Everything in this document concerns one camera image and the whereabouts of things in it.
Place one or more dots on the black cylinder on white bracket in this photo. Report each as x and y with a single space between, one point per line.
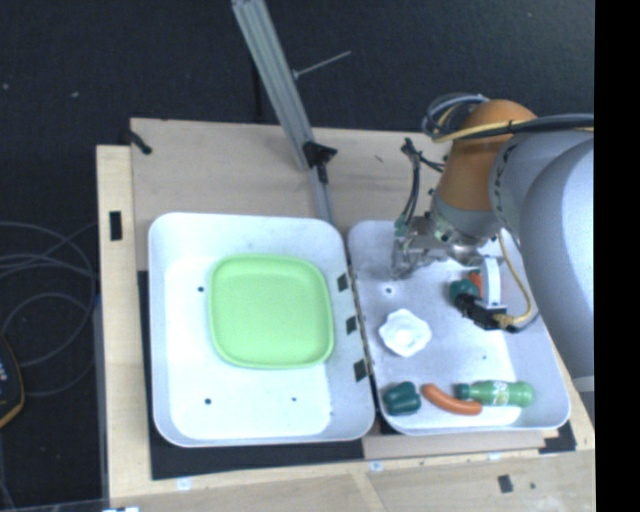
491 286

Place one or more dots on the green plastic bottle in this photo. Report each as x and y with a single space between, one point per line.
497 393

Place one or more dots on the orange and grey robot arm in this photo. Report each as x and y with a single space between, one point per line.
545 210

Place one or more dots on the orange carrot with green top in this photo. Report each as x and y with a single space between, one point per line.
461 289

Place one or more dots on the green toy bell pepper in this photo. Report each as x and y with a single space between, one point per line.
401 398

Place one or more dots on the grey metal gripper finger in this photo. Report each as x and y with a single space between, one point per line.
411 262
398 263

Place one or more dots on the green plate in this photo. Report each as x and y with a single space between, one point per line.
270 310

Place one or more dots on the white plastic tray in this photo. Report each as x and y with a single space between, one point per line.
250 405
465 360

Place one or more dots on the orange toy sausage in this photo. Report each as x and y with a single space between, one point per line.
450 401

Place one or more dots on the pale wood board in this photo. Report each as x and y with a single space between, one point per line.
225 170

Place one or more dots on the white toy fried egg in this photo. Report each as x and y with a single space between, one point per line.
404 332

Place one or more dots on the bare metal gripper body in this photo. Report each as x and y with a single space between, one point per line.
429 241

